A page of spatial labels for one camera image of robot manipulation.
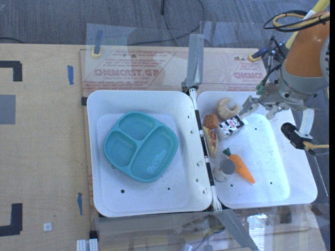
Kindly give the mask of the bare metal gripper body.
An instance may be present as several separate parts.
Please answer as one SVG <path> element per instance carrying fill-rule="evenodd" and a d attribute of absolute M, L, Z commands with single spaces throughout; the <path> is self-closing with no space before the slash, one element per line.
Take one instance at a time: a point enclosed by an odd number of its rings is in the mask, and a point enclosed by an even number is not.
<path fill-rule="evenodd" d="M 284 110 L 292 109 L 303 111 L 305 106 L 306 95 L 297 93 L 285 83 L 267 83 L 259 97 L 259 103 L 266 108 L 269 105 L 282 106 Z"/>

